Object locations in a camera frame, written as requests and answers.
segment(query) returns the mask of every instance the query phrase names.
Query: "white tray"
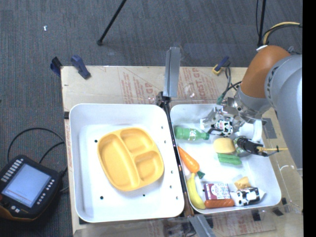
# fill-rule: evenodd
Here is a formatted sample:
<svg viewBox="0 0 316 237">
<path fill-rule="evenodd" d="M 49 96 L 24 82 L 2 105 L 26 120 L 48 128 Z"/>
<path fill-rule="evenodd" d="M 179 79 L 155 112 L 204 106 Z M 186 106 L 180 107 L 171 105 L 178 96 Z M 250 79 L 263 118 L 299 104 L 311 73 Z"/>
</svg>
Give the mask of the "white tray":
<svg viewBox="0 0 316 237">
<path fill-rule="evenodd" d="M 199 120 L 206 117 L 216 104 L 178 104 L 171 108 L 170 117 L 172 125 L 181 125 L 182 127 L 197 128 Z M 237 136 L 245 135 L 247 138 L 252 138 L 254 133 L 253 125 L 245 124 L 238 133 L 230 138 L 234 139 Z M 277 182 L 276 175 L 268 157 L 248 155 L 241 157 L 242 165 L 221 164 L 218 161 L 217 154 L 213 149 L 213 141 L 219 136 L 211 135 L 207 141 L 186 141 L 176 140 L 177 146 L 183 148 L 190 154 L 200 165 L 200 170 L 205 173 L 202 179 L 196 177 L 197 192 L 205 201 L 203 185 L 206 183 L 228 183 L 230 191 L 236 191 L 234 185 L 236 177 L 247 176 L 249 183 L 263 190 L 265 195 L 259 203 L 247 206 L 233 206 L 213 209 L 198 209 L 192 207 L 203 214 L 237 211 L 250 208 L 270 207 L 278 204 L 281 199 L 281 190 Z M 183 172 L 186 178 L 190 176 L 190 171 L 182 163 Z"/>
<path fill-rule="evenodd" d="M 126 127 L 147 131 L 156 142 L 164 173 L 134 191 L 120 191 L 107 179 L 97 155 L 103 135 Z M 168 120 L 156 105 L 78 104 L 70 111 L 75 207 L 90 223 L 178 216 L 184 208 L 183 191 Z"/>
</svg>

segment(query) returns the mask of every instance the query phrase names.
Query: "toy carrot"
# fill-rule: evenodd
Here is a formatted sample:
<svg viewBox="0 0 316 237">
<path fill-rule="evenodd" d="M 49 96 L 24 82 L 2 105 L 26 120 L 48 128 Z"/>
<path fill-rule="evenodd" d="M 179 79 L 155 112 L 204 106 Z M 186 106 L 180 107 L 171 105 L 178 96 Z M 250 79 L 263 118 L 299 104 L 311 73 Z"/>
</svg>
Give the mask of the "toy carrot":
<svg viewBox="0 0 316 237">
<path fill-rule="evenodd" d="M 188 170 L 191 173 L 196 173 L 198 177 L 201 179 L 205 174 L 199 170 L 199 163 L 179 146 L 178 146 L 178 152 L 179 152 L 181 160 L 183 161 L 185 166 L 188 168 Z"/>
</svg>

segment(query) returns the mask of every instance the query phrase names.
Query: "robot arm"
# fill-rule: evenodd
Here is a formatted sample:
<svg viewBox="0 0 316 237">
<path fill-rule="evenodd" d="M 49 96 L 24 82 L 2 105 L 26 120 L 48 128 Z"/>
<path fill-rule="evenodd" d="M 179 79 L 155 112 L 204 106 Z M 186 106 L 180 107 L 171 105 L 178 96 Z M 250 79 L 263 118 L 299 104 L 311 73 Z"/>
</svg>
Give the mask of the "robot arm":
<svg viewBox="0 0 316 237">
<path fill-rule="evenodd" d="M 243 124 L 261 120 L 262 114 L 271 107 L 276 111 L 297 169 L 303 169 L 302 55 L 290 55 L 273 45 L 261 47 L 234 100 L 212 110 L 208 117 L 201 119 L 201 124 L 214 126 L 214 122 L 224 119 L 237 132 Z"/>
</svg>

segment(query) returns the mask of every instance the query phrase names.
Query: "blue clamp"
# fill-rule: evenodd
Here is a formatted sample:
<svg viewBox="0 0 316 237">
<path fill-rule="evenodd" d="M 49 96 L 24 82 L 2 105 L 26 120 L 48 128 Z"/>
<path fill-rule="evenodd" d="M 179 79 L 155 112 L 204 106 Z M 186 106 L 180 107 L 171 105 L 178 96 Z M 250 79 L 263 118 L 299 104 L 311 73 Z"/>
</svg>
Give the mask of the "blue clamp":
<svg viewBox="0 0 316 237">
<path fill-rule="evenodd" d="M 225 65 L 225 63 L 228 61 L 229 57 L 225 56 L 223 60 L 219 64 L 216 64 L 214 68 L 212 69 L 213 73 L 218 75 L 221 72 L 222 67 Z"/>
<path fill-rule="evenodd" d="M 60 77 L 60 68 L 62 67 L 63 65 L 61 65 L 60 61 L 58 60 L 57 57 L 55 57 L 54 59 L 51 60 L 51 63 L 50 63 L 50 69 Z"/>
<path fill-rule="evenodd" d="M 78 73 L 84 78 L 87 79 L 91 76 L 90 72 L 87 70 L 85 64 L 83 63 L 83 60 L 79 55 L 73 55 L 71 57 L 71 63 L 79 69 Z"/>
</svg>

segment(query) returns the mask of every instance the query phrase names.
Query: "yellow cable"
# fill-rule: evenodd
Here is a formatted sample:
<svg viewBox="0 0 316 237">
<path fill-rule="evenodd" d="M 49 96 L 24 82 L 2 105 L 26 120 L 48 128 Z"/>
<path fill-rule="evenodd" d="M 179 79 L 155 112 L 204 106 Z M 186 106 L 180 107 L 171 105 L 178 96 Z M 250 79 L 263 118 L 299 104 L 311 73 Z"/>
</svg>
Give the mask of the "yellow cable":
<svg viewBox="0 0 316 237">
<path fill-rule="evenodd" d="M 282 25 L 300 25 L 300 23 L 297 23 L 297 22 L 281 22 L 281 23 L 278 23 L 274 26 L 272 26 L 270 28 L 270 30 L 276 28 L 276 27 L 279 27 L 279 26 L 282 26 Z M 264 35 L 264 38 L 263 38 L 263 45 L 266 45 L 266 42 L 267 42 L 267 39 L 268 39 L 268 35 L 271 33 L 271 31 L 268 31 L 265 35 Z"/>
<path fill-rule="evenodd" d="M 257 147 L 259 152 L 263 151 L 283 151 L 283 150 L 288 150 L 288 148 L 263 148 L 263 147 Z"/>
</svg>

